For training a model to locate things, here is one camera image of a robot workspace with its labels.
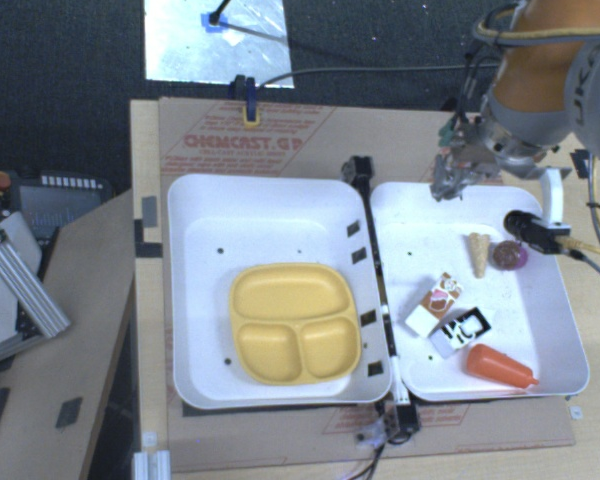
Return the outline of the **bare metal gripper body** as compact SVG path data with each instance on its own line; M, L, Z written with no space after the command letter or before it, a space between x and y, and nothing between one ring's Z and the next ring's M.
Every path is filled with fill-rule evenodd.
M546 149L518 138L491 117L462 123L450 142L451 166L485 178L503 171L520 179L537 178Z

